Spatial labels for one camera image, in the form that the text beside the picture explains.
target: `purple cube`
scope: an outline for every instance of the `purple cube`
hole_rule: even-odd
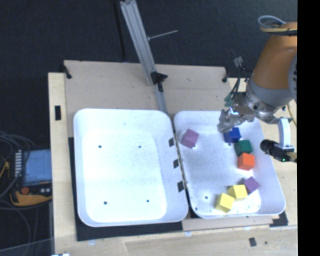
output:
[[[238,127],[232,127],[231,131],[223,133],[224,141],[226,143],[236,143],[240,140],[241,135]]]
[[[246,191],[247,191],[248,195],[251,194],[253,191],[255,191],[257,188],[260,187],[259,183],[252,176],[250,178],[247,178],[243,182],[243,184],[246,187]]]
[[[193,131],[193,130],[186,130],[186,132],[184,133],[182,140],[181,140],[181,144],[192,149],[198,140],[199,137],[199,133]]]

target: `cube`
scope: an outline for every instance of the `cube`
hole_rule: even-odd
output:
[[[260,187],[260,184],[255,180],[254,177],[247,178],[243,184],[245,185],[248,195]]]
[[[229,212],[232,209],[235,198],[226,193],[221,193],[215,202],[215,209],[220,210],[224,213]]]
[[[242,200],[248,196],[247,188],[245,185],[233,185],[228,189],[228,195],[232,196],[235,200]]]
[[[231,131],[223,133],[226,143],[236,143],[240,140],[241,135],[238,127],[233,127]]]
[[[255,167],[255,156],[253,154],[242,153],[237,158],[237,167],[245,171],[250,171]]]
[[[234,150],[237,157],[240,156],[243,152],[250,154],[252,152],[250,140],[239,140],[236,144],[234,144]]]
[[[199,138],[199,133],[191,129],[187,129],[180,143],[192,149],[196,145],[198,138]]]

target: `orange cube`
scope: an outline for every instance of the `orange cube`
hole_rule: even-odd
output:
[[[238,156],[237,167],[242,170],[250,171],[255,167],[255,156],[253,154],[243,152]]]

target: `green cube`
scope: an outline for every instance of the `green cube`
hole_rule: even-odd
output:
[[[234,144],[234,150],[237,157],[240,156],[243,152],[250,154],[252,152],[250,140],[239,140]]]

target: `empty white tray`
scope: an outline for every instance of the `empty white tray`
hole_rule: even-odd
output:
[[[82,109],[73,128],[77,207],[85,224],[155,224],[186,217],[189,206],[166,114]]]
[[[174,126],[178,141],[187,129],[199,133],[195,147],[178,143],[182,158],[190,204],[201,218],[277,215],[284,211],[286,202],[272,159],[260,149],[264,140],[259,121],[245,122],[238,128],[241,140],[250,140],[255,167],[246,171],[237,168],[233,143],[226,143],[218,131],[220,111],[182,111],[175,115]],[[217,196],[228,193],[232,185],[253,176],[260,187],[247,198],[235,201],[227,214],[215,209]]]

